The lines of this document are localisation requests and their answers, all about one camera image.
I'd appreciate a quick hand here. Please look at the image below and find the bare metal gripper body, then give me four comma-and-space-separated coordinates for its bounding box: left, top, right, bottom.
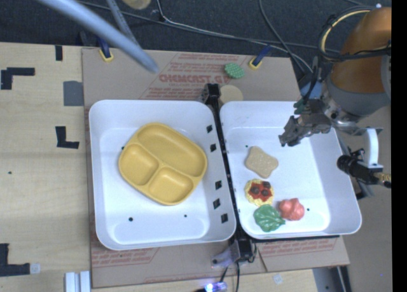
297, 98, 362, 137

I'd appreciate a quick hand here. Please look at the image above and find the tan toy bread slice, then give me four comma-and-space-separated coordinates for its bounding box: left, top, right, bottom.
244, 145, 280, 179

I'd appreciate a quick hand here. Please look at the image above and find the white plastic tray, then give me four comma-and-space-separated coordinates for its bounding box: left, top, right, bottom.
219, 100, 363, 240
88, 99, 238, 251

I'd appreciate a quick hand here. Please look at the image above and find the yellow toy pizza slice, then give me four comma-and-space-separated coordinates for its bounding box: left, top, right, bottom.
244, 178, 275, 207

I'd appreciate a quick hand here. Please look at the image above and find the beige round disc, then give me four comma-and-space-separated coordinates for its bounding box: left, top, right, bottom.
219, 84, 244, 102

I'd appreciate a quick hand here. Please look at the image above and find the red toy food lump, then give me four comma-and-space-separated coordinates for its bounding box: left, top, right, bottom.
278, 197, 306, 222

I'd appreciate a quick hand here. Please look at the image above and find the green round toy biscuit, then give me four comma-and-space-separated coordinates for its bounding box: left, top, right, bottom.
224, 62, 246, 80

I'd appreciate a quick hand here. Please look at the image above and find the green toy lettuce leaf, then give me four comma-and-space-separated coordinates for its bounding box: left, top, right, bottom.
252, 204, 286, 233

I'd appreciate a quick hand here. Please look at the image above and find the yellow divided plate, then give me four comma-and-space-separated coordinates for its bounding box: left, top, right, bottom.
118, 122, 209, 207

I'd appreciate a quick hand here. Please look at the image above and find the brown cardboard board red print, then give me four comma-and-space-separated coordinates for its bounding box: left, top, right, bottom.
81, 47, 351, 289

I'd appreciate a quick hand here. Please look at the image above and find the black cylinder on white bracket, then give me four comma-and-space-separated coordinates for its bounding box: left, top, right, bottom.
336, 127, 386, 186

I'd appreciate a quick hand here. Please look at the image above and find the black block with thin wires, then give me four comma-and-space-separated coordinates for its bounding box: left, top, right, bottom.
199, 83, 222, 106
210, 238, 257, 268

